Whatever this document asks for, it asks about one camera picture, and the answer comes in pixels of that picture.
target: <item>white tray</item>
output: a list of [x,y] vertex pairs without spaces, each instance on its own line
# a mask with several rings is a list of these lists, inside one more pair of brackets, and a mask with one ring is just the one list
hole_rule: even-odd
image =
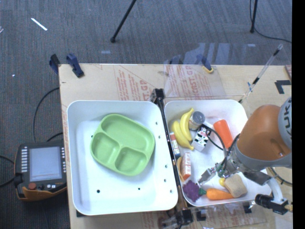
[[[99,164],[90,142],[108,114],[122,114],[147,127],[155,149],[142,173],[129,177]],[[148,101],[76,101],[67,109],[72,197],[82,214],[104,215],[168,210],[178,201],[177,185],[159,107]]]
[[[241,132],[245,123],[247,122],[247,115],[243,106],[235,100],[170,101],[164,107],[164,113],[169,130],[171,129],[173,121],[180,120],[182,114],[189,111],[191,107],[195,111],[202,112],[205,115],[205,124],[210,124],[211,127],[216,121],[225,119],[228,123],[233,138]],[[191,131],[191,134],[194,137],[196,132]],[[221,146],[220,141],[214,133],[212,133],[210,137],[218,146]],[[201,177],[202,173],[208,168],[214,167],[215,163],[220,163],[224,158],[223,151],[215,147],[210,141],[201,152],[196,149],[190,150],[180,146],[179,149],[181,156],[185,152],[191,153],[191,176],[186,181],[181,181],[182,186],[189,180],[198,184],[198,179]],[[260,186],[259,184],[245,178],[241,172],[238,174],[241,176],[244,185],[248,190],[247,194],[243,197],[224,200],[209,200],[205,195],[203,195],[193,202],[183,193],[184,198],[191,205],[201,207],[250,201],[254,200],[257,194],[270,195],[271,189],[268,185]],[[217,175],[205,183],[203,187],[205,189],[214,187],[225,190],[225,188],[219,184],[219,177]]]

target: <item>button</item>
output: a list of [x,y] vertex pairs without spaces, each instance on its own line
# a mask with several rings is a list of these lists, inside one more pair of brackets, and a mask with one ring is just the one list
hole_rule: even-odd
[[28,187],[29,187],[29,190],[36,190],[36,183],[31,182]]

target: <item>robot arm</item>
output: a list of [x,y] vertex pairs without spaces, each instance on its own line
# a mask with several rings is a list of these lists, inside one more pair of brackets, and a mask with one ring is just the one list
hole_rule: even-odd
[[284,214],[287,200],[275,179],[261,170],[267,167],[292,168],[292,105],[291,97],[279,107],[267,104],[256,109],[240,135],[235,138],[228,155],[220,164],[206,170],[198,180],[204,184],[216,173],[228,177],[236,172],[259,185],[268,184],[273,197],[257,195],[255,202]]

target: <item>tripod leg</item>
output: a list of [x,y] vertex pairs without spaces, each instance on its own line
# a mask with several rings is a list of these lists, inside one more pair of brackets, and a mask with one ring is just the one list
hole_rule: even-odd
[[251,30],[250,30],[251,33],[254,32],[254,24],[255,24],[255,16],[256,16],[256,9],[257,9],[257,2],[258,2],[258,0],[255,0],[255,3],[254,3],[254,10],[253,10],[253,18],[252,18],[252,26],[251,26]]
[[110,41],[111,41],[111,42],[115,42],[116,36],[118,35],[118,33],[119,33],[119,31],[120,31],[122,25],[124,24],[125,20],[127,19],[127,16],[128,16],[128,14],[130,13],[130,11],[132,10],[132,7],[134,6],[134,4],[135,4],[136,1],[137,1],[137,0],[132,0],[132,2],[131,2],[131,4],[130,4],[130,6],[129,6],[127,12],[125,13],[125,15],[124,15],[124,17],[123,17],[121,23],[119,24],[119,27],[116,29],[114,35],[110,38]]

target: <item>bunch of bananas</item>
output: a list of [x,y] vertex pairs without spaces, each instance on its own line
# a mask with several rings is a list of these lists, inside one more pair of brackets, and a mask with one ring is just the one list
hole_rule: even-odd
[[185,112],[180,119],[180,122],[175,120],[172,124],[172,131],[175,133],[177,143],[182,147],[187,147],[193,150],[194,147],[190,145],[192,141],[192,135],[189,129],[189,120],[191,118],[194,109],[191,108],[190,111]]

